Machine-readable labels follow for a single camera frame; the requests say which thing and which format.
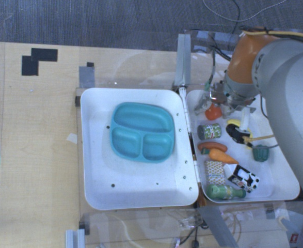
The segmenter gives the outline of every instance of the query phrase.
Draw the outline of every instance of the white sticker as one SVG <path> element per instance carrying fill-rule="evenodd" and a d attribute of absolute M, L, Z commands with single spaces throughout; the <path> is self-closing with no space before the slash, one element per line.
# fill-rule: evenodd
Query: white sticker
<path fill-rule="evenodd" d="M 67 141 L 70 141 L 74 144 L 78 144 L 78 135 L 74 133 L 70 133 L 69 136 L 67 137 Z"/>

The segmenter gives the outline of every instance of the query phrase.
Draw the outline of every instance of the white cable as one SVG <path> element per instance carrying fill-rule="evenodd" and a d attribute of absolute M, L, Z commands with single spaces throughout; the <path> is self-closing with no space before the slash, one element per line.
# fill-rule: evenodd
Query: white cable
<path fill-rule="evenodd" d="M 217 12 L 213 11 L 210 7 L 208 7 L 208 5 L 206 4 L 205 0 L 203 0 L 203 3 L 204 3 L 204 5 L 206 6 L 206 8 L 207 8 L 209 11 L 211 11 L 211 12 L 214 13 L 214 14 L 216 14 L 218 17 L 221 17 L 221 18 L 223 18 L 223 19 L 226 19 L 226 20 L 232 21 L 232 22 L 245 22 L 245 21 L 248 21 L 248 20 L 250 20 L 250 19 L 256 17 L 256 16 L 259 15 L 261 12 L 263 12 L 263 11 L 269 9 L 269 8 L 272 8 L 272 7 L 276 7 L 276 6 L 278 6 L 278 5 L 281 5 L 281 4 L 283 4 L 284 2 L 286 2 L 286 1 L 288 1 L 288 0 L 283 0 L 283 1 L 279 2 L 279 3 L 277 3 L 277 4 L 274 4 L 274 5 L 272 5 L 272 6 L 268 6 L 268 7 L 264 8 L 264 9 L 260 10 L 260 11 L 257 12 L 256 14 L 252 15 L 251 17 L 249 17 L 249 18 L 247 18 L 247 19 L 242 19 L 242 20 L 235 20 L 235 19 L 226 18 L 226 17 L 224 17 L 224 16 L 218 14 Z"/>

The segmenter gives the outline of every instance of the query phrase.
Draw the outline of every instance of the white tray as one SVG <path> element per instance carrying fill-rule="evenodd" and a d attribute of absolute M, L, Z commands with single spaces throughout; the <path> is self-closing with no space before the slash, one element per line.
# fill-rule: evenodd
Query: white tray
<path fill-rule="evenodd" d="M 157 105 L 173 117 L 172 155 L 162 163 L 120 158 L 111 149 L 110 126 L 123 102 Z M 187 206 L 198 185 L 182 100 L 170 90 L 91 88 L 81 96 L 85 196 L 91 207 L 115 210 Z"/>
<path fill-rule="evenodd" d="M 269 158 L 265 162 L 257 162 L 253 159 L 252 149 L 242 144 L 235 143 L 232 138 L 226 133 L 227 119 L 216 119 L 208 121 L 204 113 L 198 116 L 194 113 L 194 107 L 197 105 L 200 90 L 193 90 L 187 95 L 187 104 L 190 116 L 190 125 L 192 127 L 194 145 L 196 149 L 196 158 L 198 161 L 201 183 L 203 185 L 204 193 L 206 191 L 206 176 L 204 162 L 211 159 L 202 155 L 197 149 L 197 145 L 202 141 L 198 138 L 198 125 L 205 125 L 210 123 L 219 123 L 222 130 L 220 138 L 208 141 L 215 141 L 222 143 L 228 147 L 227 154 L 238 160 L 240 165 L 245 169 L 251 171 L 260 177 L 258 188 L 247 193 L 245 198 L 234 198 L 232 200 L 214 201 L 216 203 L 247 203 L 247 202 L 274 202 L 277 200 L 295 199 L 300 191 L 299 182 L 292 172 L 288 162 L 286 161 L 281 149 L 279 147 L 273 148 L 269 151 Z M 260 96 L 253 102 L 251 106 L 256 108 L 256 111 L 250 115 L 249 129 L 252 131 L 254 137 L 265 136 L 272 134 L 268 120 L 262 115 L 260 110 Z M 241 112 L 234 112 L 230 118 L 241 119 Z M 260 141 L 263 145 L 271 146 L 276 144 L 275 138 L 265 139 Z M 237 188 L 236 185 L 227 181 L 226 184 Z"/>

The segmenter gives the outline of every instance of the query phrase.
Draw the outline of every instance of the tomato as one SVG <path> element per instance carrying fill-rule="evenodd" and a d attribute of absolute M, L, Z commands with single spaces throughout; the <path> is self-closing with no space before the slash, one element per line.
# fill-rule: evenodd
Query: tomato
<path fill-rule="evenodd" d="M 208 120 L 215 120 L 222 116 L 221 108 L 212 103 L 210 108 L 205 111 L 205 116 Z"/>

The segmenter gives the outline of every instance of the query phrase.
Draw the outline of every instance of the patterned box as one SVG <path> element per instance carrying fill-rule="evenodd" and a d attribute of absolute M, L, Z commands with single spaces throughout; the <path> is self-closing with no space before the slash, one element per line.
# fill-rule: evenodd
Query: patterned box
<path fill-rule="evenodd" d="M 205 161 L 205 173 L 208 184 L 225 184 L 225 174 L 221 162 Z"/>

